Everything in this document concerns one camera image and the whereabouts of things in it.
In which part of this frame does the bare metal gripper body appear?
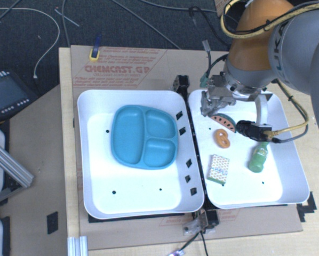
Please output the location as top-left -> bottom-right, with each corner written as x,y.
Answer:
205,74 -> 257,103

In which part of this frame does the red watermelon slice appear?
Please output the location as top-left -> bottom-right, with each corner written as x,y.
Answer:
210,113 -> 238,133

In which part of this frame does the orange pretzel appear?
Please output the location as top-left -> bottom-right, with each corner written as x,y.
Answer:
213,128 -> 230,149

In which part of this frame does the yellow and white packet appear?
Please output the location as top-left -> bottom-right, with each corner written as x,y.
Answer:
206,154 -> 230,185

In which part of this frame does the green plastic bottle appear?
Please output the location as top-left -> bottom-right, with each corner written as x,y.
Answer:
248,141 -> 270,173

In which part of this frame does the blue divided plate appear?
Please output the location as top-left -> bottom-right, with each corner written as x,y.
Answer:
110,104 -> 180,171

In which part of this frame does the white plastic tray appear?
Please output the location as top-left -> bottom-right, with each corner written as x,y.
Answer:
76,89 -> 205,220
187,89 -> 310,210

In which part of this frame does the brown cardboard board red print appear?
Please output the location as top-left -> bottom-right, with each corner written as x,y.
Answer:
70,45 -> 304,251

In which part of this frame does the black block with thin wires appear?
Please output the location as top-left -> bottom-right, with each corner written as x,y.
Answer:
201,209 -> 219,235
172,74 -> 190,93

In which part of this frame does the black cylinder on white bracket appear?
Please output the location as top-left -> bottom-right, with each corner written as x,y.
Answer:
235,93 -> 274,143

